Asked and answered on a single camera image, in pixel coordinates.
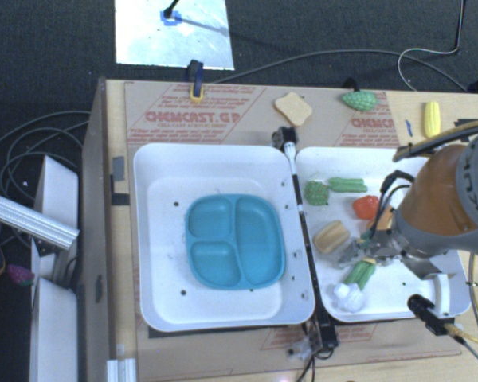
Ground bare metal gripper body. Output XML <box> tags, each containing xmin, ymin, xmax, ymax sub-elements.
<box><xmin>357</xmin><ymin>228</ymin><xmax>409</xmax><ymax>268</ymax></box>

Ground tan hot dog bun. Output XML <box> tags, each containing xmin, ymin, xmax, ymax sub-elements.
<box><xmin>312</xmin><ymin>220</ymin><xmax>351</xmax><ymax>255</ymax></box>

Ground white plastic tray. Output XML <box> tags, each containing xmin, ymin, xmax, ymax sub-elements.
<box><xmin>294</xmin><ymin>146</ymin><xmax>473</xmax><ymax>324</ymax></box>
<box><xmin>133</xmin><ymin>142</ymin><xmax>317</xmax><ymax>333</ymax></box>

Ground green and white leek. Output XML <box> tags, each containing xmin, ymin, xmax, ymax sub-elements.
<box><xmin>333</xmin><ymin>260</ymin><xmax>378</xmax><ymax>314</ymax></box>

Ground green broccoli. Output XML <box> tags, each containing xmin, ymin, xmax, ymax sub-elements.
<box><xmin>303</xmin><ymin>180</ymin><xmax>331</xmax><ymax>207</ymax></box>

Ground thin black and white rod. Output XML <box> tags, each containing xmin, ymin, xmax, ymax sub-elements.
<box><xmin>284</xmin><ymin>141</ymin><xmax>324</xmax><ymax>322</ymax></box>

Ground blue divided plate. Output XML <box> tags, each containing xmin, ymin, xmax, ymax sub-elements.
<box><xmin>184</xmin><ymin>193</ymin><xmax>287</xmax><ymax>292</ymax></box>

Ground yellow corn cob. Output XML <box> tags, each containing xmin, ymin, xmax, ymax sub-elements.
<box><xmin>423</xmin><ymin>100</ymin><xmax>441</xmax><ymax>138</ymax></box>

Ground green grapes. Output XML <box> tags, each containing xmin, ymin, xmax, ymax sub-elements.
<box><xmin>340</xmin><ymin>89</ymin><xmax>381</xmax><ymax>113</ymax></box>

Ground tan bread slice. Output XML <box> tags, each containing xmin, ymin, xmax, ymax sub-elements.
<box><xmin>274</xmin><ymin>92</ymin><xmax>314</xmax><ymax>128</ymax></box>

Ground brown cardboard board red print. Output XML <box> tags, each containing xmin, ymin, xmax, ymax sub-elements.
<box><xmin>123</xmin><ymin>81</ymin><xmax>478</xmax><ymax>368</ymax></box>

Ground purple grapes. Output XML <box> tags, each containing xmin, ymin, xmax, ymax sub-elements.
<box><xmin>6</xmin><ymin>263</ymin><xmax>36</xmax><ymax>287</ymax></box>

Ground black cylinder on white bracket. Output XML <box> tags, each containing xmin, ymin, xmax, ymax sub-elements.
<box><xmin>406</xmin><ymin>272</ymin><xmax>463</xmax><ymax>336</ymax></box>

